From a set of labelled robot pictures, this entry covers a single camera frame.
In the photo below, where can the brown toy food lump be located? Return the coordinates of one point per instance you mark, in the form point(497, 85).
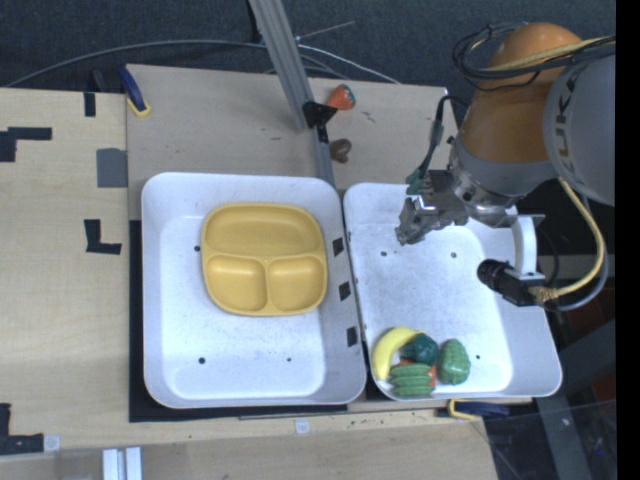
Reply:
point(341, 150)

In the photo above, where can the pale wood board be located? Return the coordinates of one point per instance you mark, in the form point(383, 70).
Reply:
point(225, 123)

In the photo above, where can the light green grapes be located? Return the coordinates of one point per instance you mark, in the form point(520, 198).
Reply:
point(454, 363)

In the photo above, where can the green pea pods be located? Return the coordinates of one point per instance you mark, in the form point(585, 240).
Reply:
point(411, 380)

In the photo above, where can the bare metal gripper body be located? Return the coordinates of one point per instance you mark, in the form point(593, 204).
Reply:
point(452, 195)

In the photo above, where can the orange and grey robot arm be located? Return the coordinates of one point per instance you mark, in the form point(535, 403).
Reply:
point(510, 123)

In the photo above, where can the black cylinder on white bracket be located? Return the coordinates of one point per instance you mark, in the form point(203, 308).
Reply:
point(510, 278)

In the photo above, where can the dark green broccoli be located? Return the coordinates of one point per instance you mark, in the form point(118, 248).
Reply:
point(422, 348)

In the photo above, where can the yellow banana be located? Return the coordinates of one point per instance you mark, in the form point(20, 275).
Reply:
point(386, 350)

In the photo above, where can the yellow divided plate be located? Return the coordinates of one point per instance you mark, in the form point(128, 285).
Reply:
point(262, 258)

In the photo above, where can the white plastic tray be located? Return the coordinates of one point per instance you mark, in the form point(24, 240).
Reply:
point(250, 358)
point(435, 298)

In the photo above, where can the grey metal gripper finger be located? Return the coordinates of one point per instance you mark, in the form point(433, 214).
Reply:
point(407, 223)
point(432, 223)

